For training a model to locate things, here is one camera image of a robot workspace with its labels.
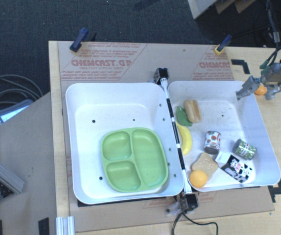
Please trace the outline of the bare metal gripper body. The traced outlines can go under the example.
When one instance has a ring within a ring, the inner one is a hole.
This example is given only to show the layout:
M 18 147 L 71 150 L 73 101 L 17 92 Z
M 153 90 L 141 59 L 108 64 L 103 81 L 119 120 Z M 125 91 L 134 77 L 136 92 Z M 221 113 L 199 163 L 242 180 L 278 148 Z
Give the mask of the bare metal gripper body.
M 260 80 L 264 85 L 281 87 L 281 59 L 278 63 L 261 68 Z

